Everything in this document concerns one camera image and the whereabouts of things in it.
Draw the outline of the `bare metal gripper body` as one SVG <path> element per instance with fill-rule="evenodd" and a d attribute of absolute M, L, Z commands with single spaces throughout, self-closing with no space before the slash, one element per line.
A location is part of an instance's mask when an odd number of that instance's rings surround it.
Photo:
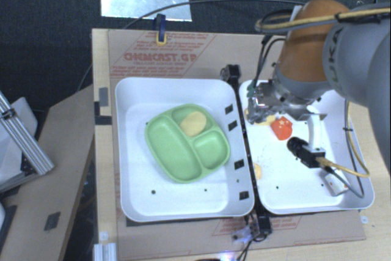
<path fill-rule="evenodd" d="M 288 114 L 294 119 L 305 119 L 304 116 L 309 114 L 309 102 L 290 93 L 278 81 L 258 85 L 252 81 L 249 84 L 249 100 L 255 100 L 258 105 L 258 119 L 263 108 L 273 108 L 276 114 Z"/>

